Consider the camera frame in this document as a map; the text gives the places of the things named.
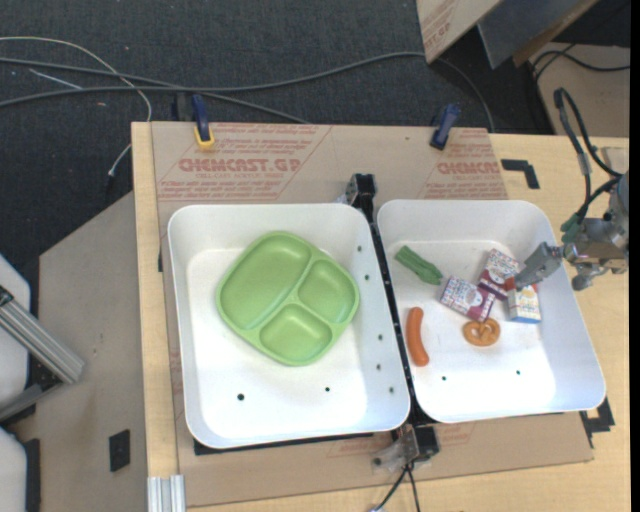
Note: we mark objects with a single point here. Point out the green toy bean pods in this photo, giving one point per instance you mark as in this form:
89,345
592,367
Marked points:
415,262

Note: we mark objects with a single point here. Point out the orange toy sausage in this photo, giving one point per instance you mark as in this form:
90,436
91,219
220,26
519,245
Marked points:
415,335

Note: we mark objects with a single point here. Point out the green divided plate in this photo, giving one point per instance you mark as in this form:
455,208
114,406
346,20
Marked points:
280,280

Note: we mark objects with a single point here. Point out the brown cardboard board red print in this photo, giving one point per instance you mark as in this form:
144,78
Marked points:
310,150

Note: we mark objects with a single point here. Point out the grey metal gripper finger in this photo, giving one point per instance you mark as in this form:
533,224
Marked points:
540,262
584,279

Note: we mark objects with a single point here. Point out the white plastic tray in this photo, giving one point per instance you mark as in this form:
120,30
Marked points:
280,400
480,390

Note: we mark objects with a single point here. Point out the red white blue carton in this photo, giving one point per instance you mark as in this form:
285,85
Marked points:
525,305

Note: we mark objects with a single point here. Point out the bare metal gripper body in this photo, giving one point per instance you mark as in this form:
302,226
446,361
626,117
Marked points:
602,240

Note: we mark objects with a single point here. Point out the brown toy pretzel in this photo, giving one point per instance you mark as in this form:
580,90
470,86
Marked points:
472,334

